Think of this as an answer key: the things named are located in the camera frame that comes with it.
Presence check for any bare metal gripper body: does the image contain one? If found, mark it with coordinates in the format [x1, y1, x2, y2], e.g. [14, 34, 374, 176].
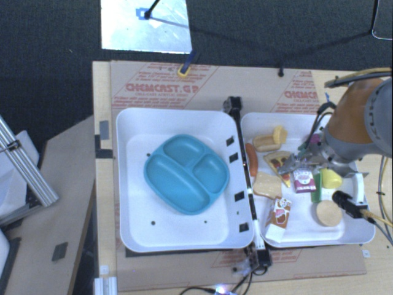
[302, 146, 359, 178]

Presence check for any toy pizza slice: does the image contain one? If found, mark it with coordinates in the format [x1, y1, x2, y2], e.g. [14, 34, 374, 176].
[263, 151, 296, 189]

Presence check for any yellow toy lemon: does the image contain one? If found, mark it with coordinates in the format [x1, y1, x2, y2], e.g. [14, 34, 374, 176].
[319, 167, 343, 190]

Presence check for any red and white carton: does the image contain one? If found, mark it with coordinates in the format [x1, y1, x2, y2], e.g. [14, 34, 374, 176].
[292, 167, 317, 194]

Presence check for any yellow ridged toy food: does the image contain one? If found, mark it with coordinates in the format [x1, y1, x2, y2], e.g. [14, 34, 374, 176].
[272, 125, 289, 145]

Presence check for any tan toy bread slice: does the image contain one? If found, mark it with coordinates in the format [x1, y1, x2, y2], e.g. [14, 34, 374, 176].
[252, 171, 283, 200]

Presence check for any green packet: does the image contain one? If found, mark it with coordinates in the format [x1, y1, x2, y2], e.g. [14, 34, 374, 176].
[310, 169, 323, 204]

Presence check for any tan toy bread roll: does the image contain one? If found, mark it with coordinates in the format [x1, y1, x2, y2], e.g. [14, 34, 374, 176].
[252, 133, 282, 152]

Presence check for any orange toy sausage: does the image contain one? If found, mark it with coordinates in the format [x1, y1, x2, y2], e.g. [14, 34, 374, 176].
[244, 143, 259, 178]

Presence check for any thin black and white rod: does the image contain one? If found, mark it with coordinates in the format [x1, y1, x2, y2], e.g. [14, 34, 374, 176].
[229, 109, 265, 252]

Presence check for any round tan toy biscuit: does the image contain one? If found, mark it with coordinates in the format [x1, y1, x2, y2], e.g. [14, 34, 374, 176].
[316, 199, 343, 227]

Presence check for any brown and white carton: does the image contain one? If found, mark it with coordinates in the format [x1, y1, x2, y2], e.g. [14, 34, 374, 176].
[264, 196, 293, 243]

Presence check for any white plastic tray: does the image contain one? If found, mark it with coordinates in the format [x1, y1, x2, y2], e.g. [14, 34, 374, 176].
[240, 112, 376, 249]
[115, 107, 255, 253]

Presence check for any blue divided plate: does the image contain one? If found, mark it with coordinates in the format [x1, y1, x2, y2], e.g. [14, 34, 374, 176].
[143, 133, 231, 216]

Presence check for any brown cardboard board, red print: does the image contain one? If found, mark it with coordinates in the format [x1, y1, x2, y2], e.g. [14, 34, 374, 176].
[109, 60, 368, 292]

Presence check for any black cylinder on white bracket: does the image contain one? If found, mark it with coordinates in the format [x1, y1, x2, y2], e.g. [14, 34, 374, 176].
[331, 172, 374, 219]

